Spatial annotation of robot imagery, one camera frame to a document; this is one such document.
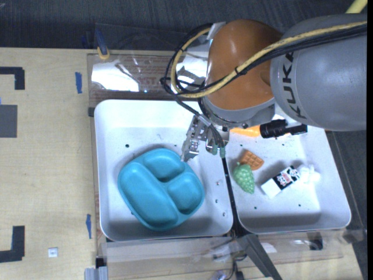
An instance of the blue plate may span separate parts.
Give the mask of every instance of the blue plate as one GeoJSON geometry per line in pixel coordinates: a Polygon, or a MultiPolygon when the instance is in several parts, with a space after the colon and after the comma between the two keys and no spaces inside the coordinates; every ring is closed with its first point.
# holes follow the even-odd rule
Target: blue plate
{"type": "Polygon", "coordinates": [[[194,171],[166,148],[153,149],[126,164],[118,176],[118,189],[131,212],[155,231],[180,225],[205,199],[194,171]]]}

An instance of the yellow cable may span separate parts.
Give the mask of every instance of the yellow cable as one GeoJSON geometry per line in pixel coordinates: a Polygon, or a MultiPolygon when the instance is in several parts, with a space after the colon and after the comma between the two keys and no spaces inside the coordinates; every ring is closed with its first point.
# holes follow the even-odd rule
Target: yellow cable
{"type": "MultiPolygon", "coordinates": [[[[349,23],[349,24],[342,24],[342,25],[332,26],[332,27],[328,27],[328,28],[316,29],[316,30],[312,30],[312,31],[309,31],[309,32],[298,34],[298,35],[293,36],[293,37],[287,37],[285,39],[279,40],[279,41],[275,42],[274,44],[271,44],[268,47],[262,49],[261,51],[259,51],[258,53],[256,53],[254,56],[252,56],[251,58],[249,58],[248,60],[246,60],[243,64],[241,64],[240,66],[237,67],[237,69],[236,69],[237,71],[232,71],[229,75],[227,75],[226,77],[224,77],[224,79],[221,82],[219,82],[218,84],[216,84],[216,85],[214,85],[214,86],[206,89],[203,92],[199,92],[199,93],[185,93],[185,94],[181,94],[181,96],[188,97],[188,98],[191,98],[191,99],[196,99],[196,98],[199,98],[199,97],[203,97],[203,96],[209,95],[209,94],[211,94],[211,93],[219,90],[220,88],[222,88],[226,83],[228,83],[229,81],[231,81],[232,78],[236,77],[238,75],[238,73],[242,72],[246,67],[248,67],[249,65],[251,65],[254,61],[258,60],[260,57],[264,56],[265,54],[267,54],[267,53],[271,52],[272,50],[274,50],[276,48],[279,48],[281,46],[284,46],[284,45],[287,45],[287,44],[290,44],[290,43],[293,43],[295,41],[298,41],[298,40],[301,40],[301,39],[305,39],[305,38],[308,38],[308,37],[318,36],[318,35],[321,35],[321,34],[324,34],[324,33],[334,32],[334,31],[342,30],[342,29],[349,29],[349,28],[352,28],[352,27],[356,27],[356,26],[359,26],[359,25],[366,24],[366,23],[367,23],[367,21],[362,21],[362,22],[356,22],[356,23],[349,23]]],[[[207,31],[204,30],[204,31],[200,32],[199,34],[202,35],[203,33],[206,33],[206,32],[207,31]]],[[[194,38],[190,39],[182,47],[182,49],[185,50],[187,48],[187,46],[189,46],[190,43],[192,41],[194,41],[198,36],[199,35],[197,35],[194,38]]],[[[171,83],[172,83],[173,87],[178,92],[180,92],[180,93],[181,93],[181,91],[176,87],[175,72],[176,72],[177,61],[179,60],[181,54],[182,54],[182,51],[180,50],[177,53],[177,57],[175,58],[175,60],[173,62],[173,67],[171,69],[171,83]]]]}
{"type": "Polygon", "coordinates": [[[360,13],[367,4],[368,0],[355,0],[346,13],[360,13]]]}

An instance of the wooden table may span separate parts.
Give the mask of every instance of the wooden table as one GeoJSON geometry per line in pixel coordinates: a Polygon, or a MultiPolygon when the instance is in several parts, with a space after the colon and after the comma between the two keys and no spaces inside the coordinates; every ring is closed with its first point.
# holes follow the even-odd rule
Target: wooden table
{"type": "MultiPolygon", "coordinates": [[[[0,67],[22,67],[25,90],[0,75],[2,105],[17,105],[17,138],[0,138],[0,250],[25,227],[21,261],[0,263],[0,279],[83,279],[95,265],[96,213],[87,54],[93,50],[0,48],[0,67]],[[78,93],[75,73],[82,74],[78,93]],[[92,219],[92,238],[86,226],[92,219]],[[58,248],[49,257],[49,248],[58,248]]],[[[362,279],[353,248],[342,258],[277,264],[284,279],[362,279]]],[[[247,279],[262,278],[256,267],[247,279]]],[[[146,279],[209,279],[211,272],[146,279]]]]}

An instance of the blue tape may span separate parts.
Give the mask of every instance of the blue tape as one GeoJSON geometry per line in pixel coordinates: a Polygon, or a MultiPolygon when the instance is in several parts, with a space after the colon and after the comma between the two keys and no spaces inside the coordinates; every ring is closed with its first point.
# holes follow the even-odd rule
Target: blue tape
{"type": "Polygon", "coordinates": [[[87,213],[86,225],[88,229],[89,239],[91,239],[92,238],[92,231],[91,231],[92,223],[91,223],[91,215],[89,213],[87,213]]]}
{"type": "Polygon", "coordinates": [[[80,72],[75,72],[75,84],[76,84],[76,90],[78,91],[78,94],[83,93],[82,92],[82,74],[80,72]]]}

